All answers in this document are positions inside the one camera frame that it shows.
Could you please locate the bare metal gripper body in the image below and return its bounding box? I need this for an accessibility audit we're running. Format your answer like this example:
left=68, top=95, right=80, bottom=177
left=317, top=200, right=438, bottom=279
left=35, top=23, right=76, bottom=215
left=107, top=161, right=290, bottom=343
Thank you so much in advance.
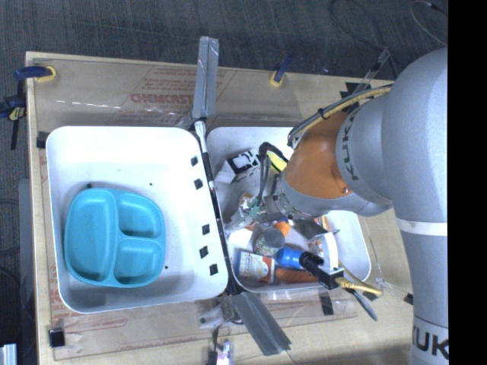
left=261, top=194, right=302, bottom=224

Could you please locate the orange and white packet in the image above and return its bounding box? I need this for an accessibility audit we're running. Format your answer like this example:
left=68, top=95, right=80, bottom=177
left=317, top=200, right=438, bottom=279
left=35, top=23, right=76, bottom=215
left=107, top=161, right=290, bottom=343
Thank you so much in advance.
left=237, top=192, right=264, bottom=221

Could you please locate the green can with grey top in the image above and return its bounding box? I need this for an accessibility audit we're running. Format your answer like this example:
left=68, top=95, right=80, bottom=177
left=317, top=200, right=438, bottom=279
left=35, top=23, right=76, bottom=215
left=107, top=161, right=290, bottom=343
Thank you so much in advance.
left=253, top=226, right=286, bottom=258

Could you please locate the white paper packet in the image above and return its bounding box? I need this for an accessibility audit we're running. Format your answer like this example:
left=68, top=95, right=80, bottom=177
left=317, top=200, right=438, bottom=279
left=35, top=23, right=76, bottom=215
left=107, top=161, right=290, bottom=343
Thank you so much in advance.
left=227, top=226, right=255, bottom=251

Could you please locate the blue bottle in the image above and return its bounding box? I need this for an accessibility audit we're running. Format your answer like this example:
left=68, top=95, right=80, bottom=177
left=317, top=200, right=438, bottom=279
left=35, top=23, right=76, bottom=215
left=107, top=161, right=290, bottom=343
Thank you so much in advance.
left=275, top=246, right=306, bottom=271

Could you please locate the black and white carton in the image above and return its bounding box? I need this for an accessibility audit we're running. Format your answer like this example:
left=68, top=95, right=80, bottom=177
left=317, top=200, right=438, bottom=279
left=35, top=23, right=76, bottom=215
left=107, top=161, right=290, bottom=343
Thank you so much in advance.
left=223, top=148, right=268, bottom=184

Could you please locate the orange carrot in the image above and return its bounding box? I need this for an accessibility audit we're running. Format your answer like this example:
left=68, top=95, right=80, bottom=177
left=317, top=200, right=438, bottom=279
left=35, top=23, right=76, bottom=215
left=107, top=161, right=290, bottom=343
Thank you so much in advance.
left=274, top=266, right=320, bottom=285

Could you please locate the white plastic tray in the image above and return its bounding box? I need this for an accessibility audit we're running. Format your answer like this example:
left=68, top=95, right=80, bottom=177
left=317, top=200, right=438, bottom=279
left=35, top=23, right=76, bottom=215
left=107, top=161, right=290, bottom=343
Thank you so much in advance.
left=45, top=125, right=230, bottom=315
left=205, top=126, right=372, bottom=294

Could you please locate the brown cardboard board red print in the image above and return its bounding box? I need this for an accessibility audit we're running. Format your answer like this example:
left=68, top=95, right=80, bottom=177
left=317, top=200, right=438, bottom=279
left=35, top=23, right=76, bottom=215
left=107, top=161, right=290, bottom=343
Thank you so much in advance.
left=32, top=63, right=376, bottom=361

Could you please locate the blue divided plate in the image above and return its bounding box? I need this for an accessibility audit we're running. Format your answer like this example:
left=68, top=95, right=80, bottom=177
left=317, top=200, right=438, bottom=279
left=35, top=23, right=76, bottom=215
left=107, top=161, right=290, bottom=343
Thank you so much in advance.
left=63, top=187, right=167, bottom=290

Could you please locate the black cylinder on white bracket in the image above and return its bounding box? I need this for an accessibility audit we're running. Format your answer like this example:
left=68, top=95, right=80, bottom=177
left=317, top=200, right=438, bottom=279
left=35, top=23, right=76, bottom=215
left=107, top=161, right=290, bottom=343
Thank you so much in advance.
left=297, top=219, right=345, bottom=291

